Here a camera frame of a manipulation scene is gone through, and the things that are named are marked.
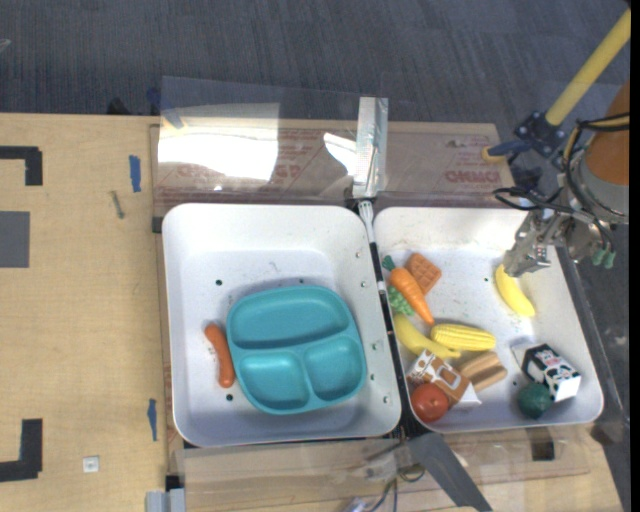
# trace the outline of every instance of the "toy tomato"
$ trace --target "toy tomato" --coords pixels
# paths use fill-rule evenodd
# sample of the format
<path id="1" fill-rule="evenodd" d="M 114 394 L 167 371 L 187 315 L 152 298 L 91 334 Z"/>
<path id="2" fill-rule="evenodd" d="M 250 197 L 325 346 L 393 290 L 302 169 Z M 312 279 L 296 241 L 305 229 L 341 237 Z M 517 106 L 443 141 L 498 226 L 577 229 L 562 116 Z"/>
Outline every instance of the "toy tomato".
<path id="1" fill-rule="evenodd" d="M 411 407 L 424 423 L 442 418 L 449 410 L 449 399 L 438 386 L 432 382 L 420 384 L 411 393 Z"/>

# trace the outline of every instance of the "black tape mark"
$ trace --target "black tape mark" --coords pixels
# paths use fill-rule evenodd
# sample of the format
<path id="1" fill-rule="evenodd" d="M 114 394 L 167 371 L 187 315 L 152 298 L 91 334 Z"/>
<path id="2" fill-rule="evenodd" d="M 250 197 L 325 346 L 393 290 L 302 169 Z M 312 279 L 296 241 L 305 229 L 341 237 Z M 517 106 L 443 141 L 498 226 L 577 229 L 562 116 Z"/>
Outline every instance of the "black tape mark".
<path id="1" fill-rule="evenodd" d="M 0 268 L 29 267 L 29 212 L 0 211 Z"/>
<path id="2" fill-rule="evenodd" d="M 38 478 L 42 471 L 42 419 L 22 420 L 20 458 L 0 462 L 0 482 Z"/>
<path id="3" fill-rule="evenodd" d="M 536 462 L 555 460 L 555 445 L 547 427 L 527 429 L 527 436 L 531 445 L 531 460 Z"/>
<path id="4" fill-rule="evenodd" d="M 164 217 L 153 217 L 151 219 L 151 232 L 161 234 L 162 233 L 162 221 Z"/>
<path id="5" fill-rule="evenodd" d="M 42 151 L 36 146 L 0 146 L 0 159 L 24 160 L 24 184 L 42 186 Z"/>

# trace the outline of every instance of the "toy banana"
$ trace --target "toy banana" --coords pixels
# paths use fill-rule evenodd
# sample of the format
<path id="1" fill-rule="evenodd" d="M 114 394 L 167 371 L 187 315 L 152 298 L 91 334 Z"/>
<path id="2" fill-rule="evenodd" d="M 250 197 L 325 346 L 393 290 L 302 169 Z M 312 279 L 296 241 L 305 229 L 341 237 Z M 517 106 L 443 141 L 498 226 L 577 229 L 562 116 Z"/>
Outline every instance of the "toy banana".
<path id="1" fill-rule="evenodd" d="M 441 359 L 449 357 L 456 358 L 461 355 L 459 350 L 447 348 L 427 338 L 411 323 L 411 320 L 402 313 L 396 313 L 393 316 L 393 328 L 398 341 L 417 356 L 419 356 L 424 349 L 427 349 Z"/>
<path id="2" fill-rule="evenodd" d="M 522 316 L 535 315 L 533 304 L 522 292 L 518 282 L 504 271 L 504 265 L 498 266 L 495 278 L 500 296 L 513 311 Z"/>

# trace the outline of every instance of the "gray carpet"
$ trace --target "gray carpet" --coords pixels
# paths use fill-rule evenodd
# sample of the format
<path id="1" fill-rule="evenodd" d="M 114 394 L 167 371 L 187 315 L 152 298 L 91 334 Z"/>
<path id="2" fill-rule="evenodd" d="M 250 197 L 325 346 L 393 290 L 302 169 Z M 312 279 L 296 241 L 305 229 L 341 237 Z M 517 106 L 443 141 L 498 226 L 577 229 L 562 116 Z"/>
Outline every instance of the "gray carpet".
<path id="1" fill-rule="evenodd" d="M 102 114 L 119 98 L 148 114 L 146 92 L 167 75 L 379 94 L 392 120 L 491 122 L 507 140 L 552 104 L 626 8 L 622 0 L 1 0 L 0 39 L 10 42 L 0 43 L 0 111 Z M 629 74 L 627 45 L 567 123 L 604 115 Z M 627 510 L 628 235 L 626 226 L 616 233 L 614 271 L 579 265 L 611 370 L 594 435 Z"/>

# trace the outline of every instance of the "cow print carton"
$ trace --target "cow print carton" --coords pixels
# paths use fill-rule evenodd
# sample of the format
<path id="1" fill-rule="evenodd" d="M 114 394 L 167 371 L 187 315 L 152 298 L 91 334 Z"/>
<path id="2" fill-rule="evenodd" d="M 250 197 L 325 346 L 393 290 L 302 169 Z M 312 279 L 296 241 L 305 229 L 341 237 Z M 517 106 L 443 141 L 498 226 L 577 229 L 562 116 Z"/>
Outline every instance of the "cow print carton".
<path id="1" fill-rule="evenodd" d="M 522 371 L 534 382 L 547 386 L 555 402 L 578 394 L 582 376 L 571 363 L 546 343 L 525 343 L 516 345 L 511 350 Z"/>

